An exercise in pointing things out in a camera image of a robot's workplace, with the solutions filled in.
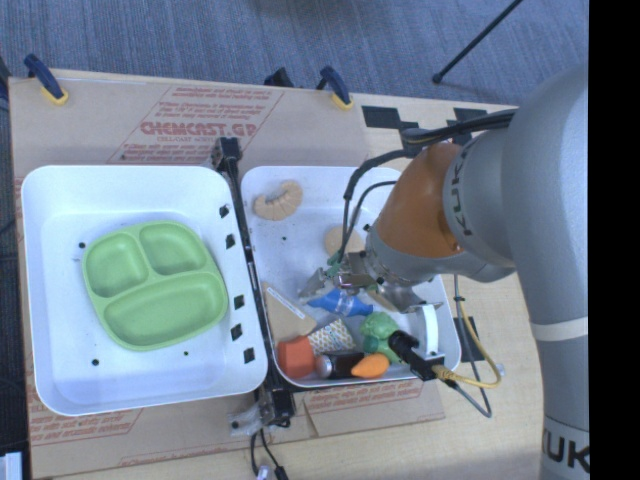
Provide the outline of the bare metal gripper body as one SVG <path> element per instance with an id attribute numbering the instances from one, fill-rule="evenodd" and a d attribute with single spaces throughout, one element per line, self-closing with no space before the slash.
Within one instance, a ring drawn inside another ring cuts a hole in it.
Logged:
<path id="1" fill-rule="evenodd" d="M 374 269 L 365 250 L 346 253 L 335 265 L 333 285 L 341 290 L 368 289 L 385 283 L 385 279 Z"/>

